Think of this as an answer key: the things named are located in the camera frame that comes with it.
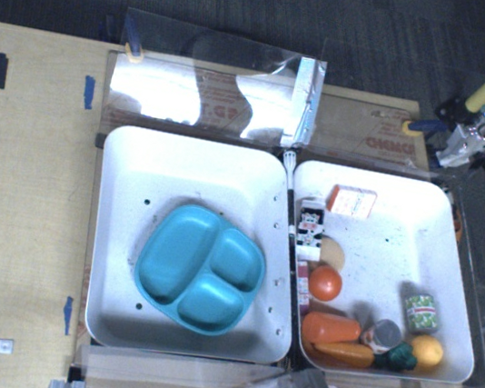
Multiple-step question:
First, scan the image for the white plastic tray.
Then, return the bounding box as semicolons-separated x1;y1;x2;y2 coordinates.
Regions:
70;121;324;377
262;156;485;388

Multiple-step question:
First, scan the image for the orange carton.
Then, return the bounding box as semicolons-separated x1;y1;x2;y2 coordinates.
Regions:
324;182;380;223

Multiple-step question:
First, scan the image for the beige round biscuit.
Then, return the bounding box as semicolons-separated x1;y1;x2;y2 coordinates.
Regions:
316;235;350;274

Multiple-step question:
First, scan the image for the green and white can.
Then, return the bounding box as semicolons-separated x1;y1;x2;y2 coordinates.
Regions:
399;289;446;338

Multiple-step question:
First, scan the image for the white cow print carton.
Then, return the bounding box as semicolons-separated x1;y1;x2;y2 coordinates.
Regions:
290;197;332;264

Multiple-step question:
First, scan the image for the red orange ball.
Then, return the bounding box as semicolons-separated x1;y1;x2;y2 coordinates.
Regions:
304;263;347;305

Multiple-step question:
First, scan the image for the small can with grey lid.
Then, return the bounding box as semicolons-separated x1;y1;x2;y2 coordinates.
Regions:
357;313;407;359

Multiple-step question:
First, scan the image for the yellow lemon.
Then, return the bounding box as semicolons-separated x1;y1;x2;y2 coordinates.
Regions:
405;331;448;373

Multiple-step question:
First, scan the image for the red and white carton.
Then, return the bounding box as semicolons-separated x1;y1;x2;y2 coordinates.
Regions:
288;259;319;318

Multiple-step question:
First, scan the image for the green broccoli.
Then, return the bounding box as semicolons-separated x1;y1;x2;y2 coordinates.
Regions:
371;336;421;377

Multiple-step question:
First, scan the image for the orange carrot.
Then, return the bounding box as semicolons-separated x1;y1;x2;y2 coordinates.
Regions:
298;308;364;353

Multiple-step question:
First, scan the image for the orange yellow toy food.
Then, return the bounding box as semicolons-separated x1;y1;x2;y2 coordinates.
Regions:
309;335;379;373

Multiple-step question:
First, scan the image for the blue divided plate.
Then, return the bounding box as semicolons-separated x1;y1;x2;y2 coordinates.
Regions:
125;196;276;344

